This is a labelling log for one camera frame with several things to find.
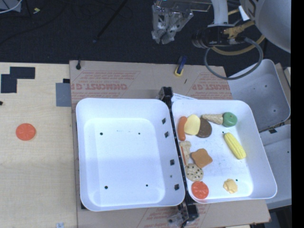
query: toy sausage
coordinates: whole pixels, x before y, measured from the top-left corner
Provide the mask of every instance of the toy sausage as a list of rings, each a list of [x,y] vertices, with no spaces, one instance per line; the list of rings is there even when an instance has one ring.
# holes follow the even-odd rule
[[[179,124],[177,126],[177,134],[178,134],[179,139],[181,141],[185,141],[186,140],[186,134],[185,134],[185,130],[184,130],[186,121],[187,121],[187,117],[182,116],[180,118]]]

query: yellow cable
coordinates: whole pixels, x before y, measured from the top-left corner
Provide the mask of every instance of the yellow cable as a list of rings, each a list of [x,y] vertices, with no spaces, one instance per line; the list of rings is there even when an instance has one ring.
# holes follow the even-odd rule
[[[265,36],[261,35],[261,37],[257,40],[257,43],[260,44],[264,39],[265,39]],[[252,50],[253,48],[255,48],[255,46],[254,45],[250,45],[249,47],[244,48],[244,49],[239,50],[239,51],[223,51],[223,50],[220,50],[220,49],[218,49],[216,47],[211,47],[211,49],[214,50],[215,52],[217,52],[219,54],[222,54],[222,55],[225,55],[225,56],[239,55],[239,54],[248,52],[248,51]]]
[[[234,14],[234,13],[237,13],[237,12],[239,12],[238,8],[235,9],[235,10],[232,10],[232,11],[228,12],[228,15],[231,15],[231,14]]]

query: toy tomato slice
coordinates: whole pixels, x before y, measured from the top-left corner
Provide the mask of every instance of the toy tomato slice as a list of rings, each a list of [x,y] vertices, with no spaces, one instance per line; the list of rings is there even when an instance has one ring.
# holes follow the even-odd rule
[[[195,181],[191,186],[191,190],[193,195],[201,200],[205,199],[209,194],[208,186],[202,181]]]

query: toy chocolate cookie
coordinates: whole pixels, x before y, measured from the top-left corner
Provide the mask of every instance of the toy chocolate cookie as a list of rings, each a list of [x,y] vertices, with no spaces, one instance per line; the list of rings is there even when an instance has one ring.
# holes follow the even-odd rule
[[[196,134],[199,138],[208,138],[212,133],[212,126],[211,124],[204,119],[203,117],[200,117],[200,125],[199,125],[199,132]]]

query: black floor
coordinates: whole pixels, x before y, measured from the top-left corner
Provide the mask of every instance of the black floor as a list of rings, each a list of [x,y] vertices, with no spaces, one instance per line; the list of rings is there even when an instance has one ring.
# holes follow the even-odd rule
[[[80,58],[176,64],[179,57],[185,55],[186,64],[204,65],[205,49],[194,47],[191,36],[213,22],[213,8],[209,12],[194,12],[194,17],[176,34],[175,40],[163,45],[157,44],[151,35],[154,1],[128,0],[94,43],[123,0],[23,0],[20,12],[0,13],[0,61],[67,64],[69,60]],[[235,1],[230,3],[229,10],[235,9],[235,4]],[[239,18],[238,13],[233,14],[229,22],[234,23]],[[261,34],[251,26],[242,35],[257,40]],[[264,58],[281,63],[284,68],[291,66],[290,53],[267,40],[260,46]],[[210,51],[208,64],[223,66],[230,76],[256,63],[258,57],[256,49],[237,56]]]

